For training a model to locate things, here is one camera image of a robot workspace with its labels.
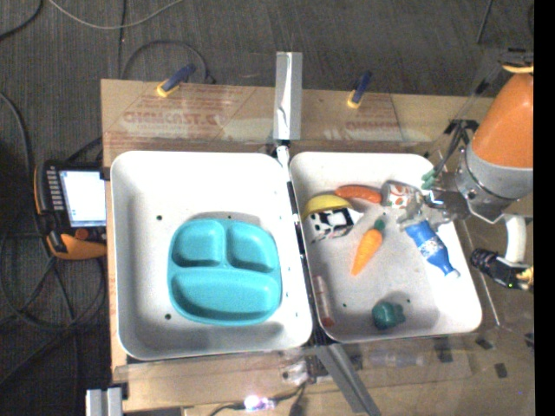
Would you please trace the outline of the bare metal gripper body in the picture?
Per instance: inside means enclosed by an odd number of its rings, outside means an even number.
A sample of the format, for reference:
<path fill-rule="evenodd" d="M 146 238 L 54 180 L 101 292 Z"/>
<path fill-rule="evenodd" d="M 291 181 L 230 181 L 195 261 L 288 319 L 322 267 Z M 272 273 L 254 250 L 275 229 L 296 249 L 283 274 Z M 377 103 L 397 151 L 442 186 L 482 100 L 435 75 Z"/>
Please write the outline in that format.
<path fill-rule="evenodd" d="M 502 175 L 501 166 L 458 166 L 452 172 L 434 166 L 427 173 L 428 204 L 449 220 L 475 216 L 494 224 L 506 208 L 500 196 Z"/>

